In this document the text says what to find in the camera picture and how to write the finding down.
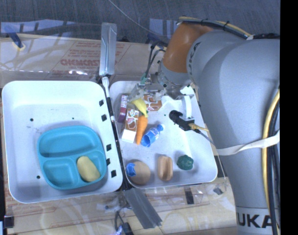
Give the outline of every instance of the blue divided tray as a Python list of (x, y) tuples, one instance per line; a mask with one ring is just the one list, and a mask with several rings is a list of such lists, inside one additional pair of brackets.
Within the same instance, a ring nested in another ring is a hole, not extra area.
[[(37, 144), (38, 158), (47, 183), (56, 189), (74, 189), (94, 184), (106, 174), (106, 157), (100, 137), (89, 127), (68, 126), (43, 133)], [(84, 181), (77, 160), (87, 156), (100, 172), (92, 182)]]

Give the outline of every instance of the white plastic tray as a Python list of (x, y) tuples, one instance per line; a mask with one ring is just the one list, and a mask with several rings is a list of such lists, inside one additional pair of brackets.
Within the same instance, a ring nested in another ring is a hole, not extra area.
[[(120, 109), (121, 95), (129, 94), (136, 83), (136, 81), (118, 81), (111, 85), (110, 95), (116, 119)], [(182, 90), (182, 93), (194, 94), (194, 91), (191, 87), (186, 87)], [(138, 160), (145, 162), (151, 170), (151, 178), (146, 185), (139, 186), (132, 182), (130, 183), (137, 188), (157, 188), (213, 181), (217, 176), (217, 165), (209, 141), (193, 131), (185, 132), (178, 125), (174, 125), (174, 122), (169, 118), (168, 115), (172, 110), (183, 112), (180, 100), (172, 100), (170, 97), (165, 96), (163, 101), (165, 102), (161, 109), (156, 112), (149, 112), (148, 128), (158, 123), (162, 123), (166, 127), (161, 132), (159, 139), (150, 147), (119, 140), (125, 168), (129, 162)], [(192, 116), (195, 118), (195, 123), (199, 126), (204, 126), (195, 96), (191, 102)], [(116, 124), (120, 134), (122, 124), (118, 122)], [(176, 165), (178, 157), (185, 154), (194, 160), (192, 170), (181, 170)], [(173, 160), (173, 178), (168, 182), (160, 180), (157, 176), (157, 162), (160, 155), (171, 157)]]
[[(101, 86), (84, 81), (14, 81), (4, 86), (2, 103), (8, 184), (17, 201), (108, 193), (121, 186), (122, 171)], [(109, 162), (107, 174), (93, 185), (57, 190), (42, 175), (36, 145), (43, 132), (72, 125), (85, 125), (99, 135)]]

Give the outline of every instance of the green vegetable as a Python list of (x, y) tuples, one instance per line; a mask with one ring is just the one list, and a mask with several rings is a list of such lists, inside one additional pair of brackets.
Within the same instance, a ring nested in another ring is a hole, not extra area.
[(177, 165), (182, 170), (191, 170), (193, 167), (193, 159), (187, 155), (180, 156)]

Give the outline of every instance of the water bottle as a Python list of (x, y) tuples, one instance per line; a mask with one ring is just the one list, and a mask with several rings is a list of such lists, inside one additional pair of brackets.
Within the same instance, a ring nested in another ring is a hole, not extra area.
[(141, 144), (143, 146), (150, 147), (150, 145), (159, 138), (162, 130), (164, 130), (164, 126), (162, 124), (158, 124), (156, 127), (149, 129), (147, 133), (143, 135)]

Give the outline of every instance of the carrot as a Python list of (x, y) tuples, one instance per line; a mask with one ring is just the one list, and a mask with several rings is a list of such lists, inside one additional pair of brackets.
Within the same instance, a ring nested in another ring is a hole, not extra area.
[(136, 132), (136, 143), (140, 144), (142, 136), (145, 132), (145, 129), (148, 126), (148, 118), (145, 117), (145, 115), (141, 115), (138, 118), (138, 124), (137, 124), (137, 132)]

